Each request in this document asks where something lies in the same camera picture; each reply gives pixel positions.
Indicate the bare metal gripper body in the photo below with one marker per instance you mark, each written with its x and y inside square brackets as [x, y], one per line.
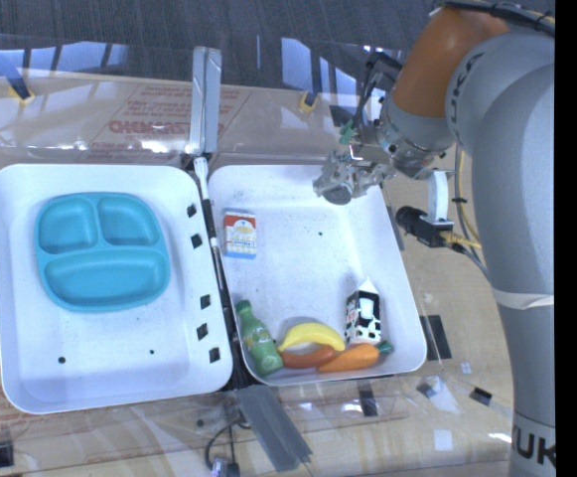
[398, 155]

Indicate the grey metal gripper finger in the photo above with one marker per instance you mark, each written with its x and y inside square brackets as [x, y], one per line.
[332, 187]
[365, 179]

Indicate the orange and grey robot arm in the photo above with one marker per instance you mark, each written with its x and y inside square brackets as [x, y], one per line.
[511, 167]

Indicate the white plastic tray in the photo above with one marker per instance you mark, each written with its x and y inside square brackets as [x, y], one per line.
[119, 365]
[298, 266]

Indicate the red and white carton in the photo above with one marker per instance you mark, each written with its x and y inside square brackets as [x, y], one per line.
[240, 234]

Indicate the black and white milk carton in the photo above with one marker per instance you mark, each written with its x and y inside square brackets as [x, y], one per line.
[363, 316]

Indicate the yellow banana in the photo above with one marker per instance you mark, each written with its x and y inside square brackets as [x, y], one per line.
[313, 335]

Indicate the green bottle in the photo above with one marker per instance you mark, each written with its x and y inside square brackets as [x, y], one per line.
[259, 343]

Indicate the orange carrot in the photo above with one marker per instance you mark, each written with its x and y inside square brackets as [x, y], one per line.
[350, 359]

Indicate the orange sausage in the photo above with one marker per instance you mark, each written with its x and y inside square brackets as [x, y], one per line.
[304, 360]

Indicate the brown cardboard board red print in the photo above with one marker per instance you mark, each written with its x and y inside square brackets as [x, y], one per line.
[159, 127]

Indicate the blue divided plate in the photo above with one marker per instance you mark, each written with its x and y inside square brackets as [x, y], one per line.
[101, 266]

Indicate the black cylinder on white bracket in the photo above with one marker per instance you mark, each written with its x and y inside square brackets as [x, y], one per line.
[421, 225]

